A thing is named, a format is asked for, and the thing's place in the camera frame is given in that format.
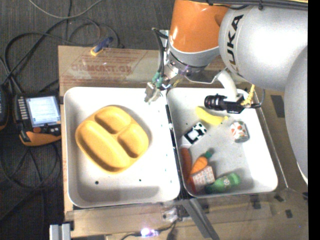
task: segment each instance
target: banana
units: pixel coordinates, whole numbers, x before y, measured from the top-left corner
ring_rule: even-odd
[[[228,119],[228,117],[225,116],[218,116],[218,115],[213,115],[205,111],[203,108],[197,106],[195,108],[195,113],[196,115],[203,121],[207,122],[208,124],[217,126],[222,123],[223,120]]]

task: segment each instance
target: yellow plate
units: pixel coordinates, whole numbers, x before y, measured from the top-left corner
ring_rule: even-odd
[[[121,173],[148,149],[142,127],[123,109],[105,106],[84,120],[75,131],[84,154],[110,174]]]

